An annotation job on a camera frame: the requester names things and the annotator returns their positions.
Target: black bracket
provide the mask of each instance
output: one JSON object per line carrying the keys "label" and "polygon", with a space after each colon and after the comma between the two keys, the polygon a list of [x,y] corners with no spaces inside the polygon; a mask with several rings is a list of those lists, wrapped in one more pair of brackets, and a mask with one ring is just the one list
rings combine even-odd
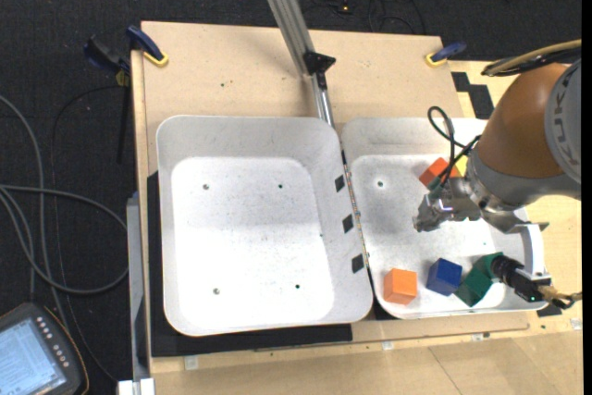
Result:
{"label": "black bracket", "polygon": [[318,87],[323,91],[327,90],[327,79],[325,73],[331,68],[335,61],[334,57],[321,55],[320,53],[306,52],[304,53],[304,64],[308,70],[308,74],[316,75],[316,82]]}

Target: wooden table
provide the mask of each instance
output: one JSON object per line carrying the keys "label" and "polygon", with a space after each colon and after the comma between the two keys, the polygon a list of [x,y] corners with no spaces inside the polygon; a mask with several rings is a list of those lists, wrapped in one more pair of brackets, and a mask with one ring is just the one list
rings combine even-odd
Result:
{"label": "wooden table", "polygon": [[[146,179],[157,170],[155,132],[165,118],[305,117],[315,114],[315,104],[310,84],[297,76],[278,29],[165,22],[144,22],[142,29],[170,56],[164,68],[137,52],[131,57],[147,268]],[[479,63],[428,67],[424,57],[442,47],[438,37],[334,31],[311,35],[317,51],[338,59],[327,73],[338,132],[354,117],[425,117],[431,105],[440,105],[451,117],[473,117],[466,94],[454,89],[451,69],[466,72],[474,84],[486,83],[494,104],[512,81],[483,80],[479,73],[484,64]],[[551,222],[544,239],[556,286],[580,290],[579,203],[545,198],[528,211],[533,220]],[[574,331],[581,320],[581,303],[544,319],[535,312],[408,321],[376,321],[369,315],[352,325],[353,342],[348,344],[214,353],[190,361],[150,356],[149,368],[157,393],[179,395],[472,393],[477,387],[487,388],[479,393],[512,388],[574,394],[583,390],[582,331]],[[487,340],[475,343],[482,338]],[[198,369],[185,370],[187,362]]]}

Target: green block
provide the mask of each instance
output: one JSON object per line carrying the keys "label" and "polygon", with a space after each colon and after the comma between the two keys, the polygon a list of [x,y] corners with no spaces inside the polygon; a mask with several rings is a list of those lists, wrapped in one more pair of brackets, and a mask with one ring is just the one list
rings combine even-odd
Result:
{"label": "green block", "polygon": [[483,299],[491,285],[491,278],[474,266],[454,294],[468,306],[475,306]]}
{"label": "green block", "polygon": [[476,268],[483,275],[486,275],[489,278],[496,278],[496,276],[493,275],[493,273],[491,273],[491,262],[493,262],[493,259],[499,257],[500,255],[503,255],[503,252],[495,252],[490,253],[489,255],[483,255],[481,258],[479,258],[479,260],[475,262],[473,268]]}

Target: screen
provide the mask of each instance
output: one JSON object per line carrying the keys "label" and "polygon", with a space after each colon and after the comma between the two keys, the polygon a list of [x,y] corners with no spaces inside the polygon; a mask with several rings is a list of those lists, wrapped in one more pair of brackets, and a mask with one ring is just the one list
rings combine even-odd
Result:
{"label": "screen", "polygon": [[0,332],[1,395],[42,395],[65,383],[31,318]]}

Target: blue block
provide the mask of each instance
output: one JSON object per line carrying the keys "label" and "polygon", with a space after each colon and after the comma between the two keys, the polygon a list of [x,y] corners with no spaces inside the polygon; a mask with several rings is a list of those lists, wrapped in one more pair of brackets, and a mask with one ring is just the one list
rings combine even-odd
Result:
{"label": "blue block", "polygon": [[439,258],[429,269],[427,283],[428,290],[444,296],[450,296],[461,285],[463,267],[444,258]]}

